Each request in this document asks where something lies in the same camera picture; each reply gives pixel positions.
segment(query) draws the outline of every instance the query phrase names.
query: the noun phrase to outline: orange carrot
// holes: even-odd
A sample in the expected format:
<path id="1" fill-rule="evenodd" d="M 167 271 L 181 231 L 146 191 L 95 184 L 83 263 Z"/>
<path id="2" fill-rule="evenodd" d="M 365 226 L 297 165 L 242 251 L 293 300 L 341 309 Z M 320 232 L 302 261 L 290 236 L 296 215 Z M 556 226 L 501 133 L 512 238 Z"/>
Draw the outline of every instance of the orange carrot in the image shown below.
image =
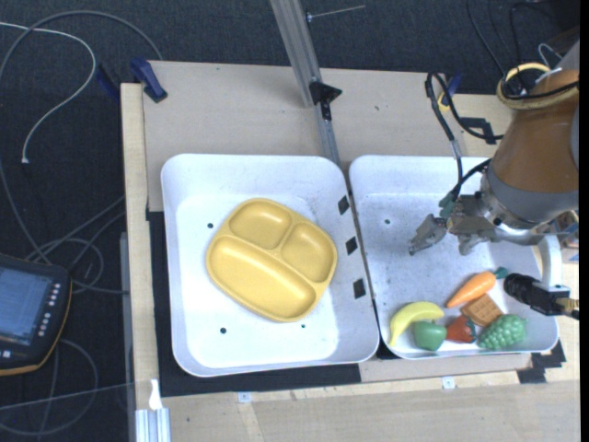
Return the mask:
<path id="1" fill-rule="evenodd" d="M 506 275 L 507 271 L 503 267 L 498 268 L 495 273 L 489 271 L 477 273 L 458 289 L 446 306 L 453 308 L 482 297 L 495 286 L 497 278 L 504 278 Z"/>

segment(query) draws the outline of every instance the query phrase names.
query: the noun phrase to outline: handheld device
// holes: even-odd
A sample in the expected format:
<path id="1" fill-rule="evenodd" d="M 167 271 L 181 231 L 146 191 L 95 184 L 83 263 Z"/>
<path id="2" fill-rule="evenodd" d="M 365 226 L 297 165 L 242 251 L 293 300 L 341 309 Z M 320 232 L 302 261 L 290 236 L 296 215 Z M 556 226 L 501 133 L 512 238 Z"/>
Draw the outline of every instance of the handheld device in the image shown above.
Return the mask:
<path id="1" fill-rule="evenodd" d="M 57 344 L 72 281 L 60 266 L 0 254 L 0 377 L 36 370 Z"/>

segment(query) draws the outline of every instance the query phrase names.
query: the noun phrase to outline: table surface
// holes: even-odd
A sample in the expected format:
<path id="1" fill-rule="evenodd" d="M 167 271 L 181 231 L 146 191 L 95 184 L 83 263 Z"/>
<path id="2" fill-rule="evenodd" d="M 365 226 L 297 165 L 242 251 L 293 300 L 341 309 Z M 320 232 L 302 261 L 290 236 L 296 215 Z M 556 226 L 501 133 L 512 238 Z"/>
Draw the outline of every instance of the table surface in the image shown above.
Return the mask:
<path id="1" fill-rule="evenodd" d="M 155 104 L 140 85 L 121 87 L 138 409 L 147 407 L 149 397 L 149 387 L 141 383 L 158 378 L 145 208 L 162 209 L 159 171 L 164 162 L 180 152 L 320 154 L 315 116 L 299 101 L 290 67 L 152 65 L 170 94 L 165 102 Z M 325 83 L 343 90 L 331 108 L 344 173 L 365 154 L 450 154 L 424 95 L 423 74 L 326 69 L 322 75 Z M 494 96 L 457 95 L 455 103 L 461 116 L 485 118 L 497 134 L 511 119 Z M 450 124 L 465 155 L 492 155 L 494 146 Z M 565 264 L 564 274 L 563 282 L 577 297 L 578 265 Z M 235 393 L 165 398 L 173 440 L 193 440 L 197 434 L 199 440 L 215 441 L 380 440 L 387 434 L 419 440 L 436 427 L 438 440 L 455 439 L 452 427 L 465 434 L 471 431 L 479 440 L 550 440 L 549 434 L 577 440 L 579 326 L 564 317 L 558 322 L 567 362 L 546 370 L 548 385 L 519 384 L 515 370 L 531 367 L 528 354 L 371 359 L 359 365 L 362 383 L 357 385 L 257 392 L 248 402 Z M 456 388 L 443 390 L 443 384 Z M 510 411 L 505 399 L 517 411 Z M 423 417 L 431 426 L 422 423 Z"/>

